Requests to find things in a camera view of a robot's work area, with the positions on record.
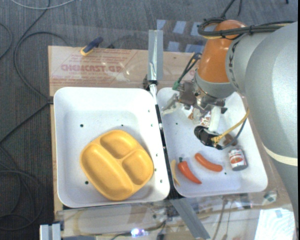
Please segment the can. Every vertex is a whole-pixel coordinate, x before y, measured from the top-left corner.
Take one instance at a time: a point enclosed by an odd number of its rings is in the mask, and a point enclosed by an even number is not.
[[[233,171],[241,171],[248,167],[245,153],[240,148],[232,149],[228,152],[230,164]]]

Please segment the gray floor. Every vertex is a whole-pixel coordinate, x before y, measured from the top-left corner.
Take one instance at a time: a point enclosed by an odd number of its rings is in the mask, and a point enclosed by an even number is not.
[[[16,0],[31,7],[45,7],[48,0]],[[51,0],[51,6],[69,0]],[[298,0],[242,0],[240,15],[239,0],[226,14],[227,19],[242,21],[247,25],[258,25],[278,21],[298,20]],[[147,31],[165,26],[166,50],[188,52],[185,43],[202,46],[198,37],[183,34],[182,22],[195,23],[204,18],[219,16],[230,0],[77,0],[65,6],[48,10],[27,32],[53,32],[62,35],[71,46],[81,47],[91,41],[96,30],[112,29],[101,47],[107,47],[119,38],[120,48],[147,49]],[[13,172],[0,173],[0,227],[16,228],[36,219],[40,203],[32,205],[23,181],[29,191],[43,204],[42,212],[31,226],[22,230],[0,229],[0,239],[38,239],[38,225],[54,221],[53,179],[51,157],[50,110],[46,105],[48,96],[48,45],[65,45],[60,38],[47,33],[35,34],[23,42],[18,50],[17,64],[21,75],[41,94],[24,84],[14,67],[14,50],[27,28],[43,13],[42,10],[23,8],[10,0],[0,0],[0,23],[13,33],[11,48],[0,59],[0,162],[9,170],[19,169],[35,177],[36,183],[27,176]],[[171,47],[173,41],[181,43]],[[8,32],[0,25],[0,54],[9,44]],[[16,128],[42,106],[43,109]],[[8,170],[0,165],[0,171]],[[14,211],[15,216],[5,216]]]

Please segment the orange sausage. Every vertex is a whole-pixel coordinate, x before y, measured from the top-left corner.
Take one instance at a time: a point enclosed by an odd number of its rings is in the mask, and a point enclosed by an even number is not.
[[[212,163],[210,161],[208,161],[207,159],[205,159],[200,153],[196,153],[194,155],[194,158],[205,168],[214,171],[214,172],[221,172],[223,170],[222,165],[220,164],[215,164]]]

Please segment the yellow divided tray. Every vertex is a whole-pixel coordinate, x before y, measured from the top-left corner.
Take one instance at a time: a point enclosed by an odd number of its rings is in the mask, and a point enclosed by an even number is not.
[[[111,130],[91,141],[80,154],[80,166],[107,199],[122,201],[152,177],[154,164],[140,143],[123,130]]]

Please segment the yellow cable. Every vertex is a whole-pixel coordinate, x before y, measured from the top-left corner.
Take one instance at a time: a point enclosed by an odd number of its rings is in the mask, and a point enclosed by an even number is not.
[[[250,110],[249,108],[246,110],[246,113],[244,115],[244,117],[241,119],[240,122],[237,122],[234,126],[232,126],[231,128],[229,128],[228,130],[226,130],[224,133],[216,136],[216,137],[212,137],[211,140],[214,142],[215,145],[217,145],[219,143],[219,141],[226,136],[228,133],[230,133],[231,131],[233,131],[235,128],[237,128],[239,125],[241,125],[249,116]]]

